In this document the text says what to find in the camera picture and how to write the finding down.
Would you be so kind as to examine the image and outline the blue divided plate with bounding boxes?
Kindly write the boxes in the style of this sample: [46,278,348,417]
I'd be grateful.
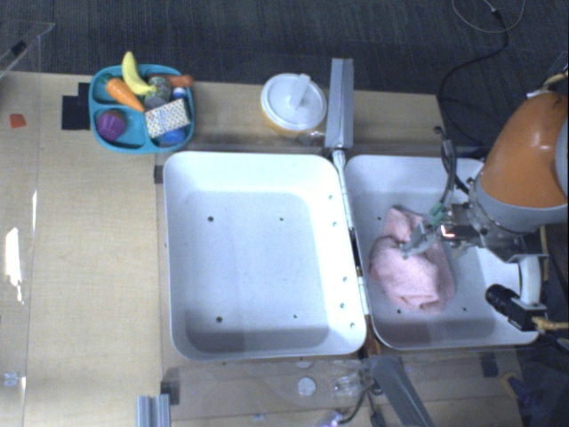
[87,63,196,156]

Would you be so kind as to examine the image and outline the blue bottle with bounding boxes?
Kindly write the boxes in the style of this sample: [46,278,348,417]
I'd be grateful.
[156,126,188,147]

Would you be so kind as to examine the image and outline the purple grapes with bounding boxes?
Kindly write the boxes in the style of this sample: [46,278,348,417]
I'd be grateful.
[96,109,128,143]

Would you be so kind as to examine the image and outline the yellow banana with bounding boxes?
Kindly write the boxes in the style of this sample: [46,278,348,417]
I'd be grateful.
[121,51,157,97]

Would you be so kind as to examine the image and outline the white plastic tray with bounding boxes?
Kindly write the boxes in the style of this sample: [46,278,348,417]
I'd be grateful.
[162,150,368,363]
[344,154,541,351]

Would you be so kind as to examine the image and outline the black cylinder on white bracket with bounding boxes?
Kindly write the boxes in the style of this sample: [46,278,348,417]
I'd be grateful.
[485,254,549,331]

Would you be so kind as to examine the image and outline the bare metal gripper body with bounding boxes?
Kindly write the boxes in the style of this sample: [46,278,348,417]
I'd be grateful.
[437,201,528,264]

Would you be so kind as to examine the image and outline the yellow bowl with white lid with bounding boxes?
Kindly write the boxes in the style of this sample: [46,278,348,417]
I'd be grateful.
[260,72,329,140]

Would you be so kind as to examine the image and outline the green can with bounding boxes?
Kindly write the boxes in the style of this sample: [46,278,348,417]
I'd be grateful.
[143,75,172,109]

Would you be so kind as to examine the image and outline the patterned white carton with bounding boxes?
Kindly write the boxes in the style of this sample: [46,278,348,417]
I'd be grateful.
[144,98,192,140]

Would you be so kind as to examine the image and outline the clear plastic bottle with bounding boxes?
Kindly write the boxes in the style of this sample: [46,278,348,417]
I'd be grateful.
[296,369,373,399]

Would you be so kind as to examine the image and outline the orange carrot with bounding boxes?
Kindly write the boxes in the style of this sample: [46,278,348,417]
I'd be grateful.
[105,77,146,113]

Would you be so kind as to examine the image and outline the pink cloth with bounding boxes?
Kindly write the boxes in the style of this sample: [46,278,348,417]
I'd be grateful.
[367,205,457,313]

